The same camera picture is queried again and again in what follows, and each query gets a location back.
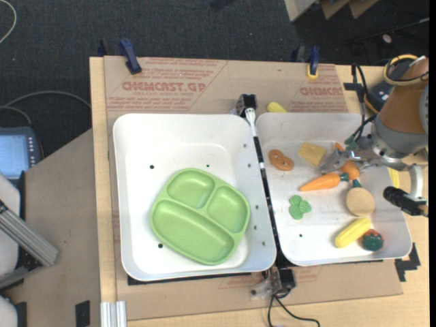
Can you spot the large yellow corn cob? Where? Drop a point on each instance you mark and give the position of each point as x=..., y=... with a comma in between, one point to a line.
x=352, y=232

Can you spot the white plastic tray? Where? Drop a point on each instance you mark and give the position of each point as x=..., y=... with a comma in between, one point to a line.
x=323, y=244
x=143, y=196

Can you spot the small orange toy piece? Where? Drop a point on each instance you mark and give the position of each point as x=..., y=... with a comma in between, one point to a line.
x=339, y=146

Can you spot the large orange carrot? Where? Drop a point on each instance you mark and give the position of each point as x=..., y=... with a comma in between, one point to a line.
x=322, y=182

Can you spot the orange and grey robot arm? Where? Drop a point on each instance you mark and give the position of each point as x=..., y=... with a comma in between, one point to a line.
x=403, y=111

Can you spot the black cylinder on white bracket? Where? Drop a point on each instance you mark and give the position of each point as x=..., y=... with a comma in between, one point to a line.
x=403, y=200

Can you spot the brown cardboard board, red print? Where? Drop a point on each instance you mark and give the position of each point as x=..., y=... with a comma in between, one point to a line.
x=190, y=90

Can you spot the tan round biscuit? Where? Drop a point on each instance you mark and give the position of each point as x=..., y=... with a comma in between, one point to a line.
x=360, y=201

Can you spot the green ridged pickle slices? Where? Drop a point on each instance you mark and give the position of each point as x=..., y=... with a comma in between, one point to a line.
x=299, y=208

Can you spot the red and green toy tomato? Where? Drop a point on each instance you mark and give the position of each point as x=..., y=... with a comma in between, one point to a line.
x=373, y=240

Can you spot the brown pretzel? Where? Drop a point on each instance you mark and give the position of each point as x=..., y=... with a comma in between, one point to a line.
x=281, y=160

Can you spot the small yellow corn cob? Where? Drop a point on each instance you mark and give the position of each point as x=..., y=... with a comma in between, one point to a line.
x=276, y=107
x=394, y=177

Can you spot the small orange carrot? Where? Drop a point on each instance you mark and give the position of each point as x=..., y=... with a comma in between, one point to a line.
x=352, y=170

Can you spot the yellow cheese slice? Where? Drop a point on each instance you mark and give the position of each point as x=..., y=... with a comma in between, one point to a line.
x=311, y=153

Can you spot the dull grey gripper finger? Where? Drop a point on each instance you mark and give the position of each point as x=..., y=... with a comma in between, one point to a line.
x=366, y=164
x=332, y=161

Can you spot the thin black and white rod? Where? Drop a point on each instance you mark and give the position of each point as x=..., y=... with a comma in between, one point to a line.
x=260, y=158

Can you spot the green divided plate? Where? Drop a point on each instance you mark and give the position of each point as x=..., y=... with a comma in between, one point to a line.
x=197, y=220

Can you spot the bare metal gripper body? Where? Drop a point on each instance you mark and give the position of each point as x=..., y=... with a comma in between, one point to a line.
x=386, y=156

